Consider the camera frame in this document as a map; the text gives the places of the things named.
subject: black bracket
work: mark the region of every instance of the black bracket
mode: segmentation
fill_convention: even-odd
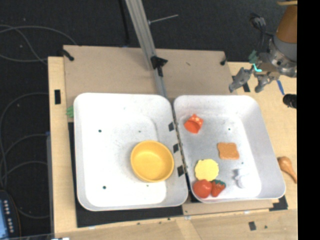
[[[159,58],[157,56],[152,56],[151,57],[151,63],[152,63],[152,67],[153,69],[157,69],[158,70],[158,75],[159,77],[163,77],[164,74],[162,72],[162,67],[167,63],[168,61],[164,58]]]

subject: tray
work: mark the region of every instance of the tray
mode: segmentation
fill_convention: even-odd
[[[199,160],[213,159],[219,165],[217,180],[226,183],[219,196],[199,198],[203,203],[254,199],[277,199],[284,195],[285,181],[265,127],[258,103],[245,95],[184,95],[173,104],[177,129],[191,186]],[[184,123],[193,114],[203,119],[196,134]],[[235,143],[239,159],[220,159],[217,144]],[[239,181],[239,174],[247,179]]]
[[[74,143],[77,195],[90,211],[174,207],[188,197],[172,106],[160,95],[83,93],[76,97]],[[130,165],[136,144],[163,143],[174,158],[172,175],[143,182]]]

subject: bread slice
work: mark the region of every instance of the bread slice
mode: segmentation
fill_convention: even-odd
[[[237,160],[240,157],[237,145],[233,142],[219,142],[217,148],[221,159]]]

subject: strawberry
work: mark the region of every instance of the strawberry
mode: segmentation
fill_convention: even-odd
[[[225,188],[226,188],[226,183],[224,183],[221,180],[215,179],[212,181],[211,195],[216,198],[217,196],[219,196],[221,191],[223,191]]]

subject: red tomato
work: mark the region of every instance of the red tomato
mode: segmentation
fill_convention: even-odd
[[[193,184],[193,192],[200,198],[207,198],[212,190],[212,184],[206,179],[201,179]]]

